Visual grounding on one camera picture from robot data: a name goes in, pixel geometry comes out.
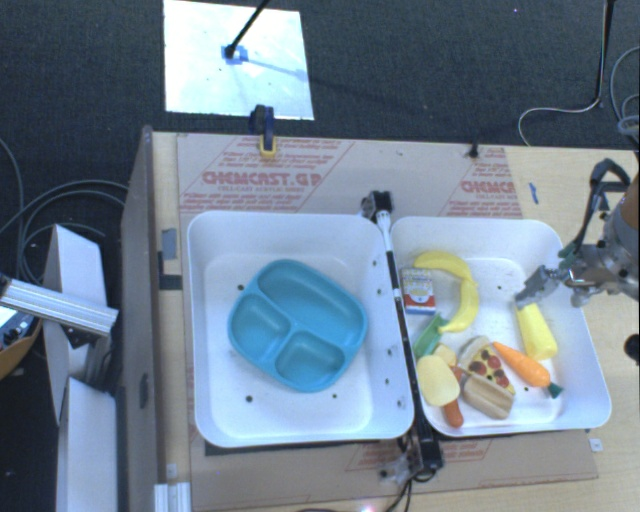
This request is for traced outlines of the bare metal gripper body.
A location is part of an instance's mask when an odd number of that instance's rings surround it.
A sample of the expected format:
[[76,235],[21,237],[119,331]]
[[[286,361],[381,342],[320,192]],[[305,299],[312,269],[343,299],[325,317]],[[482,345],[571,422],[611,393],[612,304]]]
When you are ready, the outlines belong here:
[[638,250],[616,243],[574,243],[563,248],[559,269],[566,272],[563,283],[572,290],[574,307],[586,305],[594,295],[623,294],[639,301]]

